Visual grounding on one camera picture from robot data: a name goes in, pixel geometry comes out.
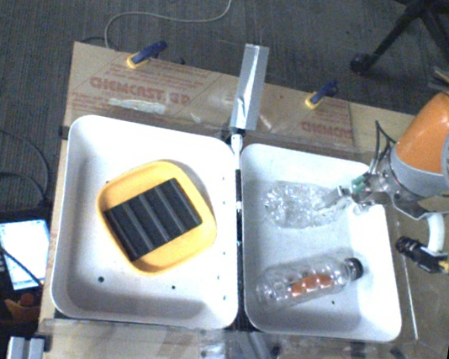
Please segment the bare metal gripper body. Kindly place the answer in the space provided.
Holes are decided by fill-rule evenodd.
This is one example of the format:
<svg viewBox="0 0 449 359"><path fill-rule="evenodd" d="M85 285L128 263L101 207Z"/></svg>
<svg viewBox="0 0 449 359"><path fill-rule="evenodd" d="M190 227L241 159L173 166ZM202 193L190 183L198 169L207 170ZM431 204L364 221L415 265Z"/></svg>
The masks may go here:
<svg viewBox="0 0 449 359"><path fill-rule="evenodd" d="M412 219L423 219L430 214L421 207L421 197L407 190L389 171L365 172L351 182L351 199L361 209L372 206L393 206Z"/></svg>

